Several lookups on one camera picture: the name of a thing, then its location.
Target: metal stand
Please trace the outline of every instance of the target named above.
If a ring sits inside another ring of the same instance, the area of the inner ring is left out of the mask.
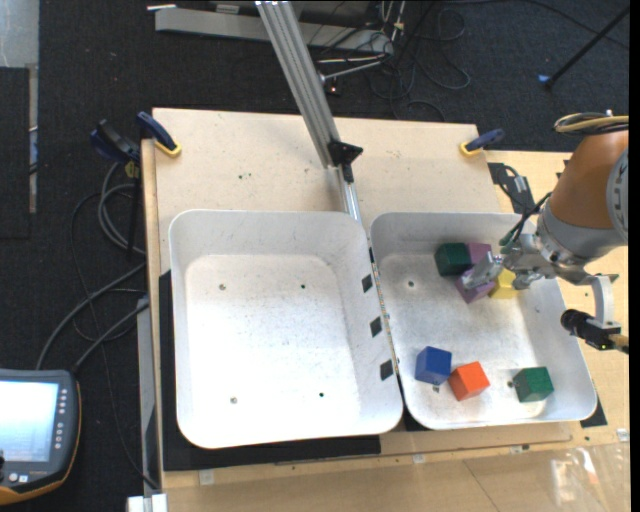
[[[607,33],[609,33],[611,29],[615,27],[622,20],[622,18],[624,18],[627,14],[629,14],[630,10],[631,10],[631,5],[628,5],[627,7],[625,7],[622,10],[622,12],[620,12],[620,14],[618,14],[606,27],[604,27],[600,32],[598,32],[596,37],[594,37],[591,41],[589,41],[578,53],[576,53],[571,59],[569,59],[569,62],[567,62],[564,66],[562,66],[562,68],[560,68],[553,76],[549,78],[545,78],[543,80],[545,87],[547,89],[551,89],[553,87],[553,84],[555,84],[556,81],[558,80],[558,78],[564,75],[569,70],[569,68],[571,68],[571,66],[573,66],[578,60],[580,60],[580,58],[585,53],[587,53],[591,48],[593,48],[593,46],[595,46],[595,44],[598,41],[600,41],[600,39],[606,36]]]
[[[322,165],[336,167],[344,209],[362,222],[351,173],[351,162],[362,149],[340,140],[293,7],[290,2],[256,2],[256,5]]]

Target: blue clamp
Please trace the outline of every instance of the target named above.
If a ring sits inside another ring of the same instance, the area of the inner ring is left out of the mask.
[[[100,121],[98,127],[91,132],[91,145],[107,160],[120,164],[134,162],[140,165],[140,147],[116,132],[105,119]]]
[[[136,123],[156,139],[156,147],[171,158],[177,157],[182,151],[182,146],[169,135],[158,121],[146,112],[138,112]]]
[[[471,142],[463,142],[460,144],[460,151],[464,156],[473,156],[480,153],[486,146],[495,144],[504,139],[504,130],[498,128],[490,132],[483,133],[480,137],[473,139]]]

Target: black mat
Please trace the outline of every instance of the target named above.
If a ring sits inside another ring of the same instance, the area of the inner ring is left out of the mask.
[[[29,70],[0,67],[0,239],[29,236]]]
[[[148,3],[166,2],[65,0],[62,8],[60,2],[41,1],[39,212],[31,219],[29,239],[0,241],[0,363],[7,366],[30,367],[57,322],[82,297],[69,253],[68,226],[78,201],[99,190],[104,178],[105,162],[89,144],[89,133],[100,119],[135,137],[136,113],[158,106],[297,112],[268,43],[157,34]],[[342,82],[340,96],[329,98],[335,115],[392,119],[395,111],[401,119],[441,121],[424,103],[429,102],[447,122],[475,123],[480,132],[504,129],[506,136],[496,149],[572,151],[576,139],[551,130],[556,119],[606,109],[628,113],[628,17],[609,34],[618,42],[600,41],[552,91],[537,81],[538,74],[553,74],[593,37],[585,26],[601,29],[628,1],[408,2],[408,32],[419,18],[418,10],[432,3],[424,34],[438,34],[439,20],[441,38],[460,31],[460,18],[439,15],[444,9],[463,17],[464,33],[451,42],[424,40],[420,62],[431,78],[416,73],[411,99],[418,103],[409,105],[404,98],[390,105],[373,93],[367,75],[355,74]],[[313,53],[319,57],[317,50]],[[451,62],[468,73],[468,87],[437,85],[464,81]],[[388,85],[377,72],[368,77],[376,80],[378,89]],[[251,147],[250,140],[238,143]],[[126,216],[128,208],[123,208]],[[88,212],[79,222],[77,238],[89,287],[95,290],[131,267],[123,252],[104,240],[94,210],[89,207]],[[140,281],[130,286],[144,286]],[[102,301],[102,326],[134,304],[122,296]],[[81,325],[91,332],[88,317]],[[83,343],[73,329],[66,331],[48,367],[70,364]],[[106,349],[124,438],[139,461],[135,343],[132,333]],[[86,418],[70,480],[49,496],[7,510],[111,512],[123,510],[128,496],[142,493],[142,480],[120,446],[99,354],[87,362],[80,384]]]

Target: green cube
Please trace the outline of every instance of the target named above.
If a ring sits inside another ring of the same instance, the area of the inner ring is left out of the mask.
[[[469,249],[464,243],[442,244],[435,253],[435,259],[441,276],[459,276],[473,266]]]
[[[537,402],[553,393],[553,384],[546,366],[524,368],[513,378],[520,402]]]

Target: metal pole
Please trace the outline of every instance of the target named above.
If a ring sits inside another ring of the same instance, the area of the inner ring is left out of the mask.
[[[562,68],[560,68],[560,70],[556,71],[556,73],[552,77],[550,77],[547,80],[545,80],[545,82],[544,82],[545,87],[547,87],[548,89],[551,89],[551,87],[553,87],[553,84],[556,82],[556,80],[558,80],[558,78],[560,78],[562,75],[564,75],[569,70],[569,68],[571,66],[573,66],[585,53],[587,53],[591,48],[593,48],[593,46],[598,41],[600,41],[600,39],[602,39],[604,36],[606,36],[607,33],[613,27],[615,27],[620,20],[622,20],[622,18],[624,18],[627,14],[629,14],[630,10],[631,10],[631,5],[628,5],[627,7],[625,7],[622,10],[622,12],[620,12],[620,14],[618,14],[605,28],[603,28],[596,35],[596,37],[594,37],[578,53],[576,53],[573,57],[571,57],[571,59],[569,59],[569,62],[567,62],[564,66],[562,66]]]
[[[340,142],[340,135],[293,7],[290,2],[256,2],[256,6],[320,161],[337,169],[344,210],[362,222],[355,185],[344,179],[342,166],[334,164],[329,152],[329,143]]]

